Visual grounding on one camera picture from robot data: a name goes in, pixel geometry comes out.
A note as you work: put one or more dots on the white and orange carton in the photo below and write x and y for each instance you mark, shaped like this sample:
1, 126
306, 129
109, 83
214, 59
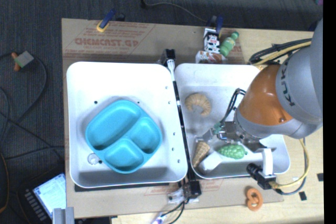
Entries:
210, 57

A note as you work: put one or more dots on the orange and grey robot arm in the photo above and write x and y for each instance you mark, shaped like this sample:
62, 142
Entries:
265, 102

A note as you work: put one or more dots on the pink and green toy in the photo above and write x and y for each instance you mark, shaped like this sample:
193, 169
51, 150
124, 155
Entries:
319, 1

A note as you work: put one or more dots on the green plastic bottle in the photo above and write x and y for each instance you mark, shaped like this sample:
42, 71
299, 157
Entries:
228, 44

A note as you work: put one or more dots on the tan ice cream cone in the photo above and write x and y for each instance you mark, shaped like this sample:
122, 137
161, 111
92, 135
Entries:
200, 152

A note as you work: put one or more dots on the white block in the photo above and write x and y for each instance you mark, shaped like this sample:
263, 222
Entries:
211, 161

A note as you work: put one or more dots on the tan croissant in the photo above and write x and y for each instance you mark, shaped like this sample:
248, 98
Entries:
197, 98

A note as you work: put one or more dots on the grey cube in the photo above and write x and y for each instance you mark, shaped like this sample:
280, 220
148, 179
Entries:
25, 59

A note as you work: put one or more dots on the thin black and white rod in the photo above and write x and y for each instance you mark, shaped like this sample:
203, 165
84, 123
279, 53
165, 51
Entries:
179, 105

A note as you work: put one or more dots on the orange carrot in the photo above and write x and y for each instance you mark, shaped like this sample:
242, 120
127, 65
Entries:
16, 66

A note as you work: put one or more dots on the white plastic tray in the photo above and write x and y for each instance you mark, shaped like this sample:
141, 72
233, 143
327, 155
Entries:
218, 78
118, 81

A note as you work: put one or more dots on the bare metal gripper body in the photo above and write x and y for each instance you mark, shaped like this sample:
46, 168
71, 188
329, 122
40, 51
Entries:
236, 135

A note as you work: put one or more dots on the brown cardboard board red print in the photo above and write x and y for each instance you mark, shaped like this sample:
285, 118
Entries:
157, 36

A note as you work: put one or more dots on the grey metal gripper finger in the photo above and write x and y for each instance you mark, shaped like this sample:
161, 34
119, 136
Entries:
209, 136

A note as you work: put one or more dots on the blue divided plate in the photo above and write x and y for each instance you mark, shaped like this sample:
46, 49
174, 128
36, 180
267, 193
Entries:
118, 126

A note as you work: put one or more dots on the white carton with cow print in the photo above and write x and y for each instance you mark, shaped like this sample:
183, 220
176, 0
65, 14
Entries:
212, 42

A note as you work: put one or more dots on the orange pretzel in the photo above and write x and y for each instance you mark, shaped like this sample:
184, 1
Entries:
254, 199

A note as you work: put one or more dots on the black cylinder on white bracket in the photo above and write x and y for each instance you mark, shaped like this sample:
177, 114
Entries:
267, 162

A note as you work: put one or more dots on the green grapes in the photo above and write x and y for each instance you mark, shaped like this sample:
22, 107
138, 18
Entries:
232, 151

